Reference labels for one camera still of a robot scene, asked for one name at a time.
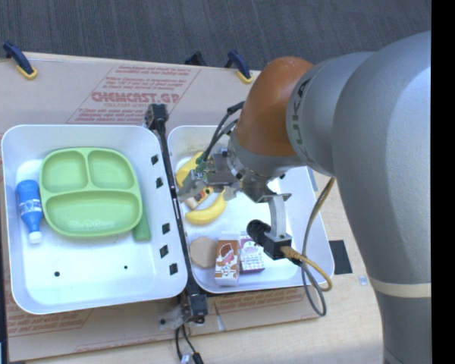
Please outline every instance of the black cable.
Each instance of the black cable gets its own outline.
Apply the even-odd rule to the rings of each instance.
[[[229,133],[233,127],[236,125],[237,123],[237,120],[232,120],[232,122],[230,122],[217,136],[214,136],[212,138],[212,146],[214,146],[225,134]]]
[[[222,126],[224,125],[225,121],[234,113],[236,113],[237,111],[239,111],[242,107],[244,106],[244,101],[242,102],[238,102],[236,105],[233,105],[231,107],[229,107],[226,111],[226,114],[224,115],[224,117],[221,119],[221,121],[219,122],[214,134],[212,135],[212,139],[211,139],[211,142],[209,143],[209,145],[207,146],[207,149],[204,151],[204,153],[199,157],[199,163],[201,162],[201,160],[203,160],[204,162],[207,161],[207,158],[209,157],[209,154],[211,153],[211,150],[212,150],[212,147],[214,147],[214,145],[219,141],[219,139],[221,138],[222,134],[219,134],[219,131],[221,130]]]
[[[189,338],[187,337],[187,333],[185,332],[185,324],[182,324],[182,334],[184,335],[185,341],[189,344],[190,349],[192,349],[192,352],[195,353],[196,350],[194,349],[193,345],[190,343]]]
[[[179,348],[179,332],[180,332],[180,326],[175,329],[175,346],[177,348],[177,356],[179,356],[179,360],[182,360],[182,353],[180,353],[180,348]]]

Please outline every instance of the white tray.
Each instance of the white tray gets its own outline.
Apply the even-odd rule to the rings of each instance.
[[[149,242],[134,241],[131,231],[102,238],[65,237],[43,219],[42,242],[29,243],[17,212],[17,183],[38,181],[41,161],[51,151],[78,146],[116,149],[129,159],[149,219]],[[152,132],[135,126],[20,125],[3,136],[2,158],[11,289],[23,310],[48,314],[157,300],[185,288],[187,267],[160,145]],[[159,188],[157,178],[163,182]],[[164,224],[170,227],[165,234]],[[161,257],[164,246],[168,253]],[[177,272],[171,275],[174,265]]]
[[[177,171],[198,151],[206,149],[214,131],[215,127],[213,126],[182,126],[173,129],[168,136],[173,171]],[[228,137],[223,136],[212,152],[226,147],[227,144]],[[274,180],[269,186],[276,193],[292,194],[285,202],[287,232],[293,236],[292,246],[300,251],[303,246],[306,224],[315,204],[315,194],[308,170],[307,168],[292,168],[283,180]],[[215,195],[211,195],[209,198],[214,199]],[[211,201],[207,199],[203,204],[208,206],[209,203]],[[188,208],[182,204],[180,209],[184,217]],[[207,236],[217,240],[221,234],[246,232],[246,226],[253,219],[259,219],[269,224],[271,220],[268,204],[255,204],[244,194],[238,193],[235,199],[227,202],[227,207],[221,216],[211,224],[194,225],[184,218],[187,243],[190,244],[199,236]],[[313,222],[307,244],[307,253],[307,256],[317,263],[328,276],[334,274],[334,260],[320,215]],[[214,267],[199,268],[193,264],[194,278],[200,287],[210,293],[294,287],[303,284],[300,269],[292,262],[286,259],[273,261],[267,255],[263,255],[263,257],[265,270],[241,274],[237,286],[219,286],[214,280]],[[325,279],[316,271],[314,271],[314,277],[319,283],[325,282]]]

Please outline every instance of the white bottle cap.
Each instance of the white bottle cap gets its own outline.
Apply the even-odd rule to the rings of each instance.
[[[29,233],[29,242],[31,244],[38,244],[42,241],[42,232],[34,231]]]

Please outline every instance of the yellow cable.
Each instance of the yellow cable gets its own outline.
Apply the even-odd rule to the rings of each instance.
[[[331,179],[328,180],[327,185],[325,185],[325,188],[321,192],[320,196],[318,197],[317,201],[315,202],[315,205],[312,210],[312,214],[310,215],[309,219],[309,228],[312,227],[312,223],[315,220],[315,217],[317,214],[320,212],[320,209],[322,208],[322,205],[324,204],[325,200],[328,197],[328,194],[331,192],[332,187],[334,186],[335,183],[335,178],[332,177]]]
[[[329,291],[332,288],[332,280],[328,277],[328,275],[325,273],[324,270],[322,270],[316,263],[314,263],[312,260],[309,258],[305,257],[301,253],[297,252],[295,249],[293,249],[291,246],[282,246],[280,247],[280,251],[287,257],[288,259],[298,259],[304,262],[305,264],[311,265],[317,272],[324,277],[324,279],[327,281],[327,287],[322,288],[320,287],[320,290],[322,291]]]

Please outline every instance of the blue bottle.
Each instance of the blue bottle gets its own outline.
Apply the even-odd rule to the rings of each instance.
[[[17,185],[17,195],[20,217],[29,228],[29,241],[32,244],[40,243],[42,232],[39,225],[42,220],[42,203],[38,183],[34,180],[22,180]]]

